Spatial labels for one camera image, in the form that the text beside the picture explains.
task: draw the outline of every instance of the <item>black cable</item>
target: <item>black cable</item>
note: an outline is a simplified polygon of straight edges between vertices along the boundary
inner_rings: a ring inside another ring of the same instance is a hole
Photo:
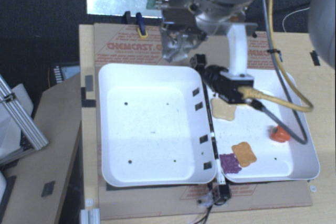
[[[216,205],[216,206],[222,206],[222,205],[226,204],[226,201],[227,200],[223,200],[223,201],[219,200],[219,201],[215,202],[214,205]]]
[[[273,121],[275,121],[280,127],[282,127],[293,139],[298,141],[299,143],[305,145],[308,140],[303,140],[298,137],[295,132],[293,132],[287,125],[285,125],[281,120],[279,120],[272,112],[270,112],[260,101],[253,99],[251,103],[248,103],[254,109],[264,112],[267,116],[269,116]]]
[[[269,25],[268,25],[268,17],[267,17],[267,7],[266,7],[266,0],[262,0],[262,6],[264,8],[264,18],[265,18],[265,26],[266,26],[266,33],[267,33],[267,39],[268,39],[268,45],[269,45],[269,49],[270,50],[274,50],[274,47],[273,47],[273,44],[272,44],[272,40],[271,40],[271,37],[270,37],[270,33],[269,33]],[[277,63],[276,63],[276,60],[275,60],[275,56],[274,54],[271,54],[271,58],[272,58],[272,62],[273,62],[273,65],[274,65],[274,69],[277,73],[277,76],[279,78],[279,81],[280,81],[280,84],[285,92],[285,95],[286,95],[286,98],[288,100],[288,102],[291,102],[293,103],[292,101],[292,98],[287,90],[287,87],[282,79],[282,76],[280,74],[280,71],[279,71],[279,68],[277,66]],[[306,131],[305,131],[305,128],[303,127],[302,125],[302,122],[301,122],[301,119],[298,115],[298,112],[296,110],[292,110],[293,111],[293,114],[294,114],[294,117],[297,121],[297,123],[299,124],[299,127],[300,127],[300,130],[302,132],[302,135],[303,135],[303,140],[301,138],[299,138],[293,131],[290,131],[290,133],[288,132],[288,134],[293,137],[296,141],[298,141],[299,143],[301,144],[307,144],[308,142],[308,137],[307,137],[307,134],[306,134]],[[281,125],[281,127],[286,130],[288,129],[288,127],[286,125],[283,124],[283,126]]]
[[[212,209],[212,206],[209,206],[205,216],[193,224],[199,224],[199,223],[206,224],[206,222],[208,221],[211,209]]]

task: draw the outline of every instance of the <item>yellow clip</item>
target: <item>yellow clip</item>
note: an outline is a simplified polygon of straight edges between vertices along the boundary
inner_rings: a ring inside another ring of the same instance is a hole
[[[144,36],[140,32],[140,28],[137,28],[136,30],[138,31],[138,34],[139,34],[140,38],[142,38],[142,39],[148,38],[148,32],[147,32],[147,30],[146,30],[146,34]]]

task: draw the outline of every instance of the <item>cardboard sheet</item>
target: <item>cardboard sheet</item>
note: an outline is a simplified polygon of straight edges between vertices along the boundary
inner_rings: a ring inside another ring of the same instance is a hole
[[[140,63],[146,65],[168,65],[161,56],[161,40],[158,27],[149,26],[148,39],[140,39],[133,25],[94,25],[96,74],[110,62]],[[266,34],[257,32],[257,38],[250,37],[248,67],[272,69],[267,53]],[[228,65],[228,42],[225,37],[210,37],[189,57],[206,54],[208,64]],[[187,66],[189,59],[171,65]],[[97,153],[99,208],[102,220],[198,214],[205,211],[197,206],[197,199],[208,192],[206,185],[160,186],[140,188],[114,188],[107,185],[101,175],[100,109],[99,90],[96,80],[97,100]],[[232,185],[232,198],[227,204],[214,208],[214,212],[254,210],[311,206],[307,182],[276,182],[263,184]]]

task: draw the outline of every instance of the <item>dark background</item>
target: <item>dark background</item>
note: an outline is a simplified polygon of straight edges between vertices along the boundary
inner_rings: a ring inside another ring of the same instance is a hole
[[[307,7],[310,0],[274,2],[275,31],[283,31],[283,18]],[[0,11],[0,74],[11,87],[23,83],[34,103],[48,88],[48,69],[53,64],[79,60],[79,24],[121,23],[119,17],[87,15],[86,0],[0,0]],[[247,12],[247,21],[257,22],[258,30],[265,30],[262,11],[261,0],[255,0]],[[307,32],[307,15],[305,11],[289,17],[287,31]],[[78,223],[79,155],[76,160],[60,223]]]

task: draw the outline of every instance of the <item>orange object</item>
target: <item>orange object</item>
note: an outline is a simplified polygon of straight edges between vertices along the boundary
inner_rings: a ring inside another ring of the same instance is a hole
[[[280,143],[290,140],[290,135],[279,125],[272,129],[271,139]]]

